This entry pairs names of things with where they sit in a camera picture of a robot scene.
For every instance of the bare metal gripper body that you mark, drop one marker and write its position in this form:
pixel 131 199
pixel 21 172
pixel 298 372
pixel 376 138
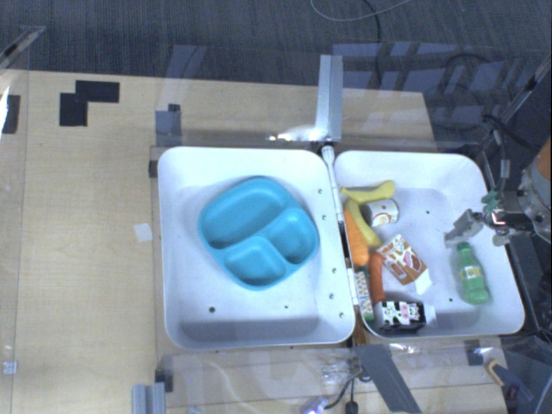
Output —
pixel 515 219

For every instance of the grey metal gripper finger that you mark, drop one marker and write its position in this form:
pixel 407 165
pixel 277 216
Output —
pixel 468 218
pixel 458 235

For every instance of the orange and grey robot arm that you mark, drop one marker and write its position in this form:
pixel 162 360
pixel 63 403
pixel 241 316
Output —
pixel 547 158

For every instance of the green bottle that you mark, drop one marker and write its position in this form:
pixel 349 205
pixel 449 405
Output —
pixel 472 276

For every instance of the white plastic tray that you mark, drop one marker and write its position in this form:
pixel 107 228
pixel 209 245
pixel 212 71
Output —
pixel 259 321
pixel 435 188

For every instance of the brown and white carton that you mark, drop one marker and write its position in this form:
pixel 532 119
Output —
pixel 403 261

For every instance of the white can with orange print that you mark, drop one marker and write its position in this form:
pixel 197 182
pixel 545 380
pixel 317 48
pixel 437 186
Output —
pixel 383 213

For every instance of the red sausage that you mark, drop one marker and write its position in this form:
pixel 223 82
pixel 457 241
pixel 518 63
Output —
pixel 376 278

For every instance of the yellow banana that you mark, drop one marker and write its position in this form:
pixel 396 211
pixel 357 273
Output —
pixel 371 191
pixel 365 227

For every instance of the black and white cow carton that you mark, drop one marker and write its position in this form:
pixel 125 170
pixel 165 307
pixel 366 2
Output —
pixel 401 314

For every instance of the orange carrot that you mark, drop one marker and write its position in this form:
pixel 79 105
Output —
pixel 357 240

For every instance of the white packet with orange print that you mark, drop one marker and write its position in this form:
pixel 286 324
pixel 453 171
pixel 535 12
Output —
pixel 363 296

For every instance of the blue divided plate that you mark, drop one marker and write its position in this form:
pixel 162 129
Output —
pixel 254 231

